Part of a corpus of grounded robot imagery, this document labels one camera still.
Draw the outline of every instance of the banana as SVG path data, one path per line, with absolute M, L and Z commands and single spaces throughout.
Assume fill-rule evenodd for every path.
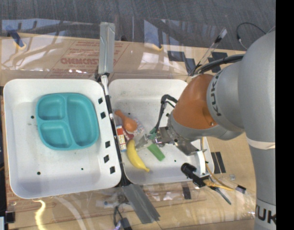
M 138 169 L 143 169 L 146 172 L 150 171 L 150 169 L 145 166 L 144 162 L 138 156 L 136 147 L 135 147 L 135 141 L 133 139 L 129 140 L 127 143 L 127 154 L 128 154 L 128 158 L 130 162 L 132 163 L 134 167 Z

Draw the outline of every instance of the gray carpet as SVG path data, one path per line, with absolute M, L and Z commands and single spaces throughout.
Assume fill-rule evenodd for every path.
M 237 26 L 250 22 L 269 31 L 275 26 L 275 11 L 276 0 L 0 0 L 0 33 L 2 20 L 44 18 L 100 23 L 116 22 L 118 18 L 120 35 L 131 37 L 132 18 L 139 17 L 225 27 L 228 34 L 219 48 L 244 50 L 236 38 Z M 239 35 L 248 47 L 263 33 L 244 25 Z M 137 36 L 134 40 L 144 39 Z

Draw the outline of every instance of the white object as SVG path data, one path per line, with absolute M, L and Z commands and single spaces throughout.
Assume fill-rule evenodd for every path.
M 107 75 L 101 76 L 101 83 L 103 84 L 105 95 L 108 95 L 109 90 L 108 90 L 108 76 Z
M 206 168 L 205 168 L 204 152 L 202 151 L 202 149 L 200 151 L 196 152 L 194 154 L 194 156 L 195 156 L 196 164 L 197 164 L 197 166 L 196 166 L 197 171 L 195 172 L 195 174 L 199 177 L 203 177 L 206 174 L 209 175 L 209 173 L 207 173 Z
M 169 94 L 178 99 L 186 86 L 187 83 L 182 80 L 119 79 L 109 84 L 109 93 L 112 108 L 121 110 L 125 115 L 130 113 L 132 117 L 136 117 L 148 134 L 158 121 L 161 97 Z M 172 107 L 167 105 L 160 127 L 167 125 L 168 118 L 165 114 L 171 113 L 171 111 Z M 200 149 L 200 140 L 194 141 L 192 144 Z M 213 172 L 214 164 L 206 140 L 204 149 L 207 149 L 204 155 Z M 174 145 L 165 145 L 160 150 L 165 155 L 162 161 L 159 161 L 147 148 L 137 151 L 146 167 L 150 169 L 149 172 L 135 168 L 130 163 L 127 153 L 123 152 L 122 160 L 127 178 L 132 183 L 139 185 L 182 182 L 189 180 L 181 171 L 181 166 L 184 163 L 187 162 L 195 167 L 200 166 L 195 155 L 186 156 Z
M 36 103 L 41 96 L 57 92 L 81 93 L 93 102 L 100 134 L 92 146 L 60 151 L 42 143 L 33 118 Z M 120 182 L 121 169 L 100 84 L 78 79 L 15 79 L 5 85 L 3 97 L 10 185 L 17 196 L 78 193 L 111 188 Z

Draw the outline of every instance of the transparent plastic sheet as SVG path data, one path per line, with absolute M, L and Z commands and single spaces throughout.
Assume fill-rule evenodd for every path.
M 5 37 L 0 37 L 0 85 L 17 78 L 94 79 L 98 70 L 99 25 L 36 20 L 37 23 L 34 19 L 3 22 L 4 29 L 7 25 L 17 28 L 26 47 L 14 45 L 14 39 L 6 37 L 4 30 Z M 216 50 L 220 43 L 216 39 L 225 36 L 224 28 L 159 19 L 133 18 L 131 30 L 126 33 L 116 28 L 114 72 L 109 76 L 110 81 L 140 78 L 187 81 L 195 65 L 212 60 L 213 52 L 221 53 Z M 208 187 L 198 189 L 185 176 L 182 182 L 142 187 L 160 214 L 160 221 L 145 226 L 120 187 L 22 199 L 10 187 L 8 169 L 6 176 L 7 211 L 15 212 L 10 229 L 114 229 L 113 218 L 118 218 L 116 206 L 133 229 L 136 226 L 169 229 L 254 218 L 255 194 L 250 190 L 245 193 L 222 190 L 232 203 L 229 205 L 217 192 Z M 237 186 L 228 177 L 220 179 L 229 186 Z
M 134 17 L 123 32 L 116 19 L 114 74 L 189 76 L 224 38 L 206 24 Z M 4 20 L 0 85 L 13 78 L 93 78 L 98 70 L 98 24 L 47 19 Z

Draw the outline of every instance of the black cable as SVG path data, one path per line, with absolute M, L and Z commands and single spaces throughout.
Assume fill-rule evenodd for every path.
M 118 212 L 118 214 L 119 214 L 120 220 L 123 219 L 122 214 L 121 214 L 120 211 L 118 210 L 118 207 L 119 207 L 119 206 L 120 206 L 120 204 L 114 208 L 114 216 L 113 216 L 113 223 L 114 223 L 114 226 L 117 226 L 117 222 L 116 222 L 116 214 L 117 214 L 117 212 Z
M 259 30 L 260 30 L 261 32 L 263 32 L 264 34 L 266 34 L 266 32 L 265 32 L 264 30 L 262 30 L 260 27 L 258 27 L 257 25 L 255 25 L 255 24 L 253 24 L 253 23 L 250 23 L 250 22 L 243 22 L 243 23 L 239 24 L 239 25 L 237 26 L 237 29 L 236 29 L 236 32 L 237 32 L 237 40 L 239 41 L 239 43 L 240 43 L 245 49 L 247 49 L 247 48 L 242 44 L 242 39 L 241 39 L 240 35 L 238 34 L 238 29 L 239 29 L 239 27 L 240 27 L 241 25 L 244 25 L 244 24 L 252 25 L 252 26 L 256 27 L 257 29 L 259 29 Z
M 240 61 L 244 57 L 244 55 L 245 54 L 232 55 L 229 57 L 224 57 L 222 59 L 207 63 L 203 66 L 197 66 L 193 73 L 195 74 L 195 72 L 197 71 L 197 74 L 202 74 L 222 64 L 235 63 L 237 61 Z
M 157 122 L 156 126 L 152 129 L 152 131 L 153 131 L 154 133 L 157 132 L 158 127 L 159 127 L 159 125 L 160 125 L 160 121 L 161 121 L 161 118 L 162 118 L 162 116 L 163 116 L 164 109 L 165 109 L 165 102 L 166 102 L 166 99 L 168 99 L 168 100 L 170 100 L 170 101 L 172 101 L 172 102 L 174 102 L 174 103 L 177 103 L 177 102 L 178 102 L 178 100 L 176 100 L 174 97 L 170 96 L 169 94 L 165 94 L 165 95 L 162 96 L 162 98 L 161 98 L 160 113 L 159 113 L 159 116 L 158 116 L 158 122 Z
M 172 106 L 172 108 L 175 108 L 175 106 L 174 106 L 172 103 L 170 103 L 170 102 L 168 102 L 168 101 L 166 101 L 165 103 L 167 103 L 167 104 L 171 105 L 171 106 Z

